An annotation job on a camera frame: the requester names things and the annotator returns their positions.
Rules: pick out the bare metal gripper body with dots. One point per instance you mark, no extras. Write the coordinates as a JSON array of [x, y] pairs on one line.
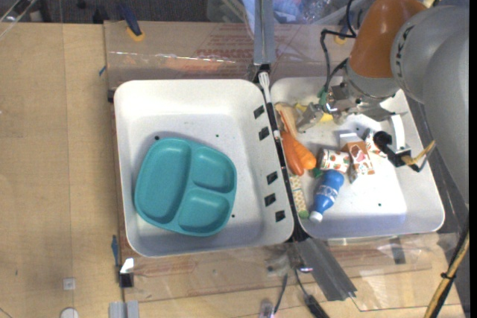
[[354, 104]]

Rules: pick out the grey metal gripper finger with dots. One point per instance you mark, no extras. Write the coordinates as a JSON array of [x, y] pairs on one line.
[[340, 118], [309, 117]]

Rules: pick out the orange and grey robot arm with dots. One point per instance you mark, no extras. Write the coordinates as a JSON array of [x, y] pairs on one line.
[[428, 59]]

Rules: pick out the yellow banana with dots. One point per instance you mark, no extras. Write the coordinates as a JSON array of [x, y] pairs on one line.
[[327, 118]]

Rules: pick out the grey and white box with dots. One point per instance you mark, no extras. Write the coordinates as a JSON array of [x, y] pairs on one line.
[[348, 137]]

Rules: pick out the tan bread slice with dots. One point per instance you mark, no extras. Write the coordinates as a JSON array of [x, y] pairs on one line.
[[287, 117]]

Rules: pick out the orange carrot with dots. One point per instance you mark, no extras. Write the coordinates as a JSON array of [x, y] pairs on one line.
[[305, 158]]

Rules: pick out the white packet with red print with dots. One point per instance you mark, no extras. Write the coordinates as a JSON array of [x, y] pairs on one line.
[[372, 145]]

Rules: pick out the white can with strawberry print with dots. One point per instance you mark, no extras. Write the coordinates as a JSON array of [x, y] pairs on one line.
[[335, 161]]

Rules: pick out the brown carton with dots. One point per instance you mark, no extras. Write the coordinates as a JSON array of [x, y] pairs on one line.
[[360, 159]]

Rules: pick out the blue bottle with white cap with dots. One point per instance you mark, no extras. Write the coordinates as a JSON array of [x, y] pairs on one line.
[[328, 191]]

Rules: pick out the patterned tube with green cap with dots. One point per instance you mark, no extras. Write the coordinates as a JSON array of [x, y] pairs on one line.
[[299, 197]]

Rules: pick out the white plastic tray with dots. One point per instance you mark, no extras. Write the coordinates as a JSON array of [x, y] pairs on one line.
[[372, 205], [186, 100]]

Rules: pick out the green divided plate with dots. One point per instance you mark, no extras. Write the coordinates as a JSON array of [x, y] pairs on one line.
[[175, 182]]

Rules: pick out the brown cardboard board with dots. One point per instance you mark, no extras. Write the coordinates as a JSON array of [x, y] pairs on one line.
[[167, 44]]

